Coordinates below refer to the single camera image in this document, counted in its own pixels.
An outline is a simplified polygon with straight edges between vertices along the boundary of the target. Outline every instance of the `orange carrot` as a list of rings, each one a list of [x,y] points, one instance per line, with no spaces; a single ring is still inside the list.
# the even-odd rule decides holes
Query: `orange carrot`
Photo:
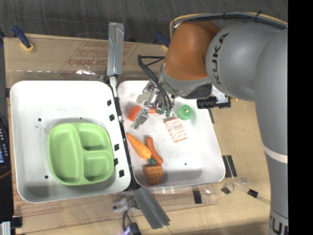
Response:
[[[129,133],[126,133],[126,136],[140,157],[143,159],[151,158],[151,150],[147,146]]]
[[[158,165],[163,164],[163,159],[158,155],[155,146],[153,144],[153,138],[146,138],[146,146],[151,150],[151,157],[156,161]]]
[[[140,110],[141,110],[141,107],[140,107],[139,105],[133,106],[133,107],[128,111],[128,115],[127,115],[128,119],[129,119],[130,121],[134,121],[135,118],[136,118],[136,116],[137,116],[137,114],[138,114],[138,112],[139,112]]]
[[[157,111],[156,111],[155,109],[153,109],[153,108],[150,108],[150,109],[149,109],[149,113],[150,113],[150,114],[154,114],[154,113],[156,113],[156,112],[157,112]]]

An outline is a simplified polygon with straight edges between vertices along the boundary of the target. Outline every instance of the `white plastic tray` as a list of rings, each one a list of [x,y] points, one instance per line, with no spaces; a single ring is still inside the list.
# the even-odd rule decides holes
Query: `white plastic tray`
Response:
[[[162,165],[164,175],[161,181],[150,186],[143,169],[149,161],[139,157],[128,143],[137,182],[147,188],[163,188],[208,184],[222,180],[225,166],[212,121],[207,110],[197,108],[196,100],[176,98],[172,110],[174,116],[178,115],[178,108],[184,104],[194,110],[191,119],[181,121],[188,135],[185,140],[176,143],[172,141],[164,125],[164,120],[167,119],[165,114],[150,114],[148,120],[138,130],[131,128],[133,122],[127,119],[127,113],[137,104],[137,96],[147,83],[148,81],[125,81],[118,86],[125,131],[142,142],[147,136],[152,137],[157,152],[164,160]]]
[[[131,180],[111,89],[95,81],[22,81],[10,92],[17,188],[31,203],[125,190]],[[65,186],[52,175],[47,151],[49,131],[65,122],[91,122],[105,128],[118,164],[100,183]]]

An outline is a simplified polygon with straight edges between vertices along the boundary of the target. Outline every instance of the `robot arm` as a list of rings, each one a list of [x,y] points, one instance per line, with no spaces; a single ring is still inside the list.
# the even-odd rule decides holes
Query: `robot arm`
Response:
[[[200,14],[190,16],[188,21],[179,18],[171,24],[171,33],[175,32],[158,85],[150,82],[138,102],[145,101],[159,114],[169,112],[170,108],[164,107],[165,97],[151,96],[157,95],[160,87],[172,105],[177,96],[202,102],[211,96],[219,103],[230,97],[255,101],[271,186],[269,234],[288,234],[288,25],[251,13],[213,15],[210,19],[227,17],[244,19],[245,23],[220,30],[204,20],[207,15]],[[142,114],[138,114],[133,127],[138,128],[147,117],[142,120]]]

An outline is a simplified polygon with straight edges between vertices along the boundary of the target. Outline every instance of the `green divided plate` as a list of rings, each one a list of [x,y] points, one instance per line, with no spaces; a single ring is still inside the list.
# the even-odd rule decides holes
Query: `green divided plate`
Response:
[[[108,179],[114,170],[114,156],[108,132],[93,123],[64,123],[48,136],[49,163],[53,176],[71,186]]]

